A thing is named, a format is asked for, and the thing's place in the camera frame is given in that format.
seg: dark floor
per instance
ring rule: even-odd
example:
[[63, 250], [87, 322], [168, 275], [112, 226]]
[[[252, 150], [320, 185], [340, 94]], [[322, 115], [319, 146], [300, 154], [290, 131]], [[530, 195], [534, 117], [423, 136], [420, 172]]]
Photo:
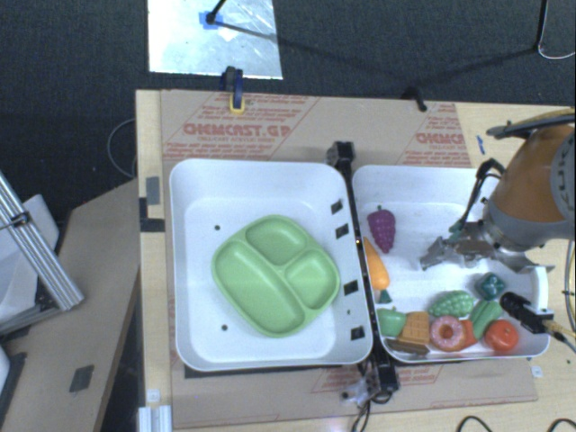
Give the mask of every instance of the dark floor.
[[[574, 105], [574, 57], [533, 50], [541, 0], [273, 1], [284, 80], [249, 92]], [[575, 8], [550, 0], [549, 53], [574, 50]], [[217, 89], [149, 73], [147, 49], [147, 0], [0, 0], [0, 169], [21, 198], [43, 194], [63, 221], [128, 180], [106, 141], [136, 89]], [[130, 169], [131, 126], [112, 150]]]

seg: green divided plate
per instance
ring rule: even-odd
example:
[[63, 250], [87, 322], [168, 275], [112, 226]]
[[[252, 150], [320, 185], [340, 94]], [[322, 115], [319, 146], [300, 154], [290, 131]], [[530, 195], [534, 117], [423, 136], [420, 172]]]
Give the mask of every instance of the green divided plate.
[[279, 215], [256, 220], [226, 240], [211, 269], [236, 310], [272, 338], [304, 328], [340, 287], [332, 258], [306, 230]]

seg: red tomato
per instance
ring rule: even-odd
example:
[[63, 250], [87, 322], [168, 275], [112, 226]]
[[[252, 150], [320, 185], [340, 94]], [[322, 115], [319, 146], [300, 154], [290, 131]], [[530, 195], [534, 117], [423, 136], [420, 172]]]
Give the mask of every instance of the red tomato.
[[516, 347], [518, 332], [507, 320], [496, 320], [488, 327], [484, 334], [484, 342], [494, 350], [507, 352]]

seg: silver sheet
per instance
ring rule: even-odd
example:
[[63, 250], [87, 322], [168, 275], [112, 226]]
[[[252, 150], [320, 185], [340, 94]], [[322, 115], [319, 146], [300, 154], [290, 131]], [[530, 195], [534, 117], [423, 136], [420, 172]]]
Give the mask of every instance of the silver sheet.
[[272, 0], [228, 0], [223, 22], [205, 28], [201, 14], [219, 0], [148, 0], [152, 72], [219, 76], [227, 66], [245, 77], [282, 79]]

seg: donut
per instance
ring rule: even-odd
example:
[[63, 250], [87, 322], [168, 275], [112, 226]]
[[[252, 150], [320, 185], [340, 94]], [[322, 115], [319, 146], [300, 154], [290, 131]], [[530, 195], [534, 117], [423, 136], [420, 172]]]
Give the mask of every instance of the donut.
[[430, 325], [430, 341], [444, 352], [458, 352], [466, 343], [464, 325], [452, 315], [443, 315]]

